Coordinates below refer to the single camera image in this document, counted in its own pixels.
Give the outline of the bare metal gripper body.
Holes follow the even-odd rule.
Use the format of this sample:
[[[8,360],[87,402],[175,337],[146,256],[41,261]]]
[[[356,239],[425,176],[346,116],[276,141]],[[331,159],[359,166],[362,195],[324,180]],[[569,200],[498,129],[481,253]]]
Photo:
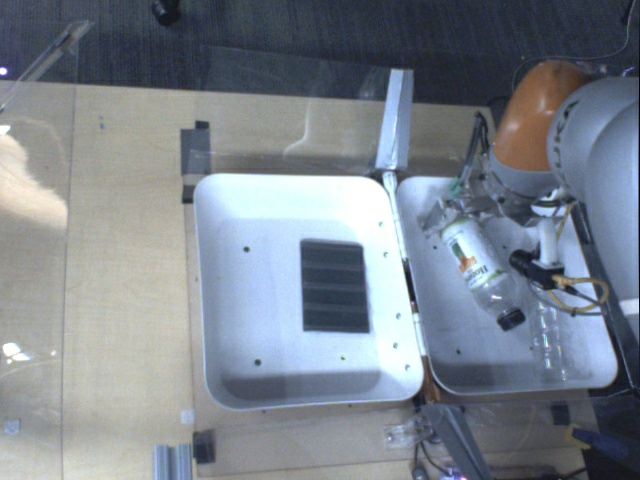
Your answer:
[[[509,190],[497,180],[470,180],[465,184],[453,180],[438,199],[438,210],[439,221],[453,221],[460,216],[530,221],[531,199]]]

